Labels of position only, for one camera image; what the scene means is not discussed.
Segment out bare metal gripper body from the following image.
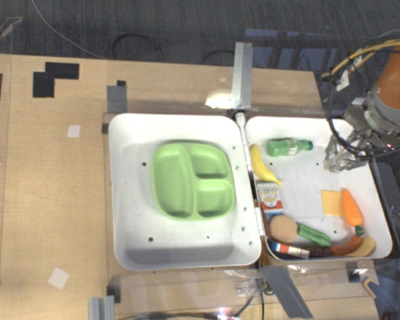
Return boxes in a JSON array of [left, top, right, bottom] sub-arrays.
[[342, 106, 400, 153]]

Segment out white plastic tray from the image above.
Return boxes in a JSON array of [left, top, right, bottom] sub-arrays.
[[108, 113, 263, 273], [245, 115, 394, 263]]

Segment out yellow cheese slice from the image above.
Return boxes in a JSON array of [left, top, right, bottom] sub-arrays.
[[320, 189, 345, 217]]

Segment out orange carrot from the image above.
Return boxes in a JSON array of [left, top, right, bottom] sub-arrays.
[[342, 188, 367, 237]]

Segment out green plastic bottle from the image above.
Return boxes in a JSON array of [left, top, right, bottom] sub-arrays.
[[265, 137, 314, 157]]

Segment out yellow banana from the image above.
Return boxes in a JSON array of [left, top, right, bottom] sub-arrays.
[[249, 143, 283, 187]]

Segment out white red blue carton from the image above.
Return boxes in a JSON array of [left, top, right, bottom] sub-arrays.
[[255, 179, 285, 217]]

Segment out green asparagus bundle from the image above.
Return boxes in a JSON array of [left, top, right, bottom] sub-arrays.
[[297, 222, 333, 248]]

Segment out orange brown sausage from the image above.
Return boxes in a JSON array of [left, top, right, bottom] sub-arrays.
[[330, 234, 364, 257]]

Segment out tan bread slice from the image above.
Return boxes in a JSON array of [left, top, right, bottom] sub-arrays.
[[345, 235, 377, 258]]

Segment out tan round biscuit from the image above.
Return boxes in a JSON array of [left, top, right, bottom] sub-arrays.
[[268, 214, 299, 245]]

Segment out dark brown bar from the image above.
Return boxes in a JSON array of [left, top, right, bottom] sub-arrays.
[[299, 245, 335, 259]]

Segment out pale wood board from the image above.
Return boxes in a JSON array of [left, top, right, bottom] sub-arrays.
[[105, 59, 381, 320]]

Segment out green divided plate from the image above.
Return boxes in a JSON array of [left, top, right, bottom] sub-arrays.
[[151, 140, 237, 221]]

